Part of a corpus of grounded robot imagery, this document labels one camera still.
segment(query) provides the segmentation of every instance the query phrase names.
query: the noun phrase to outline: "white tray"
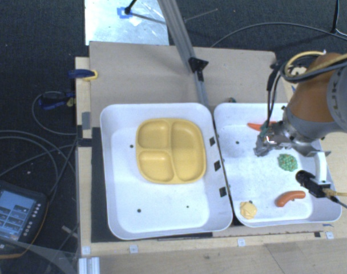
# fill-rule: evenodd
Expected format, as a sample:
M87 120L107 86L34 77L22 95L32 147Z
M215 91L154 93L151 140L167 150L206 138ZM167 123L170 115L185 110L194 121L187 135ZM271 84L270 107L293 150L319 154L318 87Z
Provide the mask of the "white tray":
M275 104L271 120L281 120L284 104ZM315 198L295 179L296 171L316 173L313 158L305 158L295 150L272 150L267 156L257 157L253 148L259 132L247 123L262 124L267 117L266 104L223 103L216 107L214 119L219 145L224 161L233 208L236 217L246 226L311 223L335 221L341 216L341 207L327 198ZM320 142L313 142L320 149ZM298 162L294 172L282 170L277 162L280 154L291 154ZM327 181L333 182L327 169ZM304 191L304 199L277 207L275 200L287 191ZM253 219L245 219L240 213L240 203L252 201L257 207Z
M181 118L194 122L204 138L207 170L190 184L156 184L141 176L136 162L136 130L148 119ZM212 116L197 103L115 104L100 116L106 182L107 216L120 239L144 239L226 229L233 214L220 160Z

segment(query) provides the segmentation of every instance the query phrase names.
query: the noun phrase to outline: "black clamp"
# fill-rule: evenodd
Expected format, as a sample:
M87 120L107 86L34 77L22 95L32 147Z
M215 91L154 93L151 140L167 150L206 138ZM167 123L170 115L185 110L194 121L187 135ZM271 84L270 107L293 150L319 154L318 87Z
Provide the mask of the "black clamp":
M194 73L195 72L197 73L197 77L199 81L204 81L203 70L207 66L207 64L209 64L208 61L197 59L195 57L191 57L189 59L189 65L190 65L191 71Z

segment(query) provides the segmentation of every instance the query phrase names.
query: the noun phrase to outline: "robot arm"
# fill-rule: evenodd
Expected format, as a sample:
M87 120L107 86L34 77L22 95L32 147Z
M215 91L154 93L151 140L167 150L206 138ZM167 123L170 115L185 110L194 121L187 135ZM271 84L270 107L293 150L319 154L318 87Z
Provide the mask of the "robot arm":
M319 56L308 70L338 57L335 53ZM263 125L254 151L264 156L272 149L293 148L303 156L314 156L319 151L312 142L336 131L347 133L347 66L299 83L284 107L283 119Z

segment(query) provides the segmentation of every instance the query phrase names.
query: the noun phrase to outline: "toy sausage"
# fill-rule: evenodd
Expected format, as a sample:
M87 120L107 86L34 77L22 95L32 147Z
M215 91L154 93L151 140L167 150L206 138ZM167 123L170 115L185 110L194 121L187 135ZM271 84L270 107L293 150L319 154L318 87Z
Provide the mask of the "toy sausage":
M276 206L283 207L287 202L294 199L303 199L305 198L305 192L304 191L290 191L283 193L279 196L279 198L276 199Z

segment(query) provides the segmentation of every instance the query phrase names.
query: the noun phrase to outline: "yellow divided plate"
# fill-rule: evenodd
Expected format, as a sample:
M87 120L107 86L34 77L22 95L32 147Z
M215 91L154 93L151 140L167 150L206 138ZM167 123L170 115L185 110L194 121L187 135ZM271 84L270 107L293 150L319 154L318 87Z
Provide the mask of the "yellow divided plate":
M140 173L160 184L199 180L207 168L203 136L198 126L183 119L144 121L136 134Z

